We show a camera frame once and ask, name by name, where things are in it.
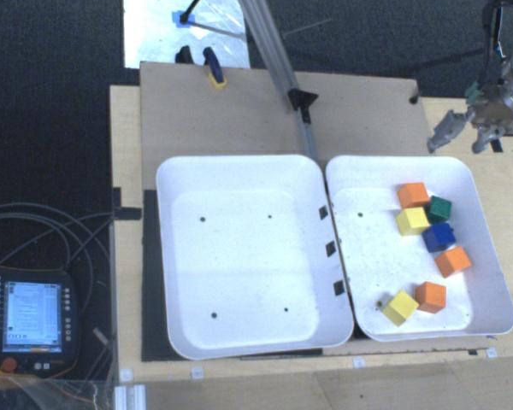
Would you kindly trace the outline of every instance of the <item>blue block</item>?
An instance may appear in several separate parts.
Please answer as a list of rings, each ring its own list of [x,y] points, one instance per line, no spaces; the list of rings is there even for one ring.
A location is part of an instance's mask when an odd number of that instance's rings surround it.
[[[440,252],[452,246],[456,239],[448,223],[431,225],[423,233],[424,243],[429,252]]]

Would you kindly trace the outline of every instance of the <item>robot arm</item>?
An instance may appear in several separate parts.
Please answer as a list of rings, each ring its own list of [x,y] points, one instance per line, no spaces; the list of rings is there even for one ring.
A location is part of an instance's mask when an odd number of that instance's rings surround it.
[[[513,135],[513,56],[504,62],[496,85],[483,85],[492,49],[492,14],[502,5],[513,7],[513,0],[491,0],[483,9],[483,27],[486,31],[485,65],[479,80],[465,93],[468,110],[464,114],[455,114],[453,111],[446,114],[434,129],[434,135],[427,141],[430,153],[448,144],[468,122],[477,130],[477,140],[472,146],[476,154],[503,135]]]

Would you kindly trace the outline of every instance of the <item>white label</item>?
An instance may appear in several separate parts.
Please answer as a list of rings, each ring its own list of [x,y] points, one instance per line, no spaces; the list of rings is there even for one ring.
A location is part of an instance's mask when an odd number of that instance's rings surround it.
[[[362,369],[365,367],[365,360],[362,357],[354,357],[353,359],[354,369]]]
[[[488,357],[489,359],[495,359],[496,357],[498,357],[498,352],[496,351],[496,348],[494,348],[493,346],[488,348],[486,350],[486,357]]]
[[[120,381],[133,381],[133,369],[121,369]]]
[[[190,370],[190,376],[192,379],[203,379],[205,377],[205,371],[201,366],[194,366]]]

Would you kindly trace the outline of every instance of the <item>screen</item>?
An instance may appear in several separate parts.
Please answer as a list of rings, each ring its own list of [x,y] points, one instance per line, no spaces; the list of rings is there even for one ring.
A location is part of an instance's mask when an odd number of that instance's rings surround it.
[[[61,352],[61,285],[5,284],[3,352]]]

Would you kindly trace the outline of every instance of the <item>white tray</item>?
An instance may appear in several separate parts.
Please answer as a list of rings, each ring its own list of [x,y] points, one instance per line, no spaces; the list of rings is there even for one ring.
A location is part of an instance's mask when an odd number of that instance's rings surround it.
[[[357,323],[374,340],[503,334],[513,327],[513,301],[469,169],[447,157],[338,156],[327,184]],[[473,266],[443,278],[422,236],[401,237],[397,190],[423,182],[452,201],[450,224]],[[443,284],[446,308],[416,310],[397,327],[380,310],[399,291],[424,281]]]
[[[169,340],[201,360],[339,345],[353,330],[323,175],[301,155],[194,156],[156,176]]]

